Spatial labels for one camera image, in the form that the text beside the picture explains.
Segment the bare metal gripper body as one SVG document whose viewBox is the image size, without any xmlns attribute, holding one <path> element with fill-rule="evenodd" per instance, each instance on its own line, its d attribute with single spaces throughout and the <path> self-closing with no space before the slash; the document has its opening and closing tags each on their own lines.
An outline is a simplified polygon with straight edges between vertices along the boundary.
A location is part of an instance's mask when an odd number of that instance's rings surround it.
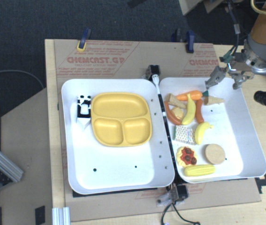
<svg viewBox="0 0 266 225">
<path fill-rule="evenodd" d="M 241 75 L 250 78 L 254 75 L 266 76 L 266 60 L 253 53 L 236 53 L 227 67 L 230 75 Z"/>
</svg>

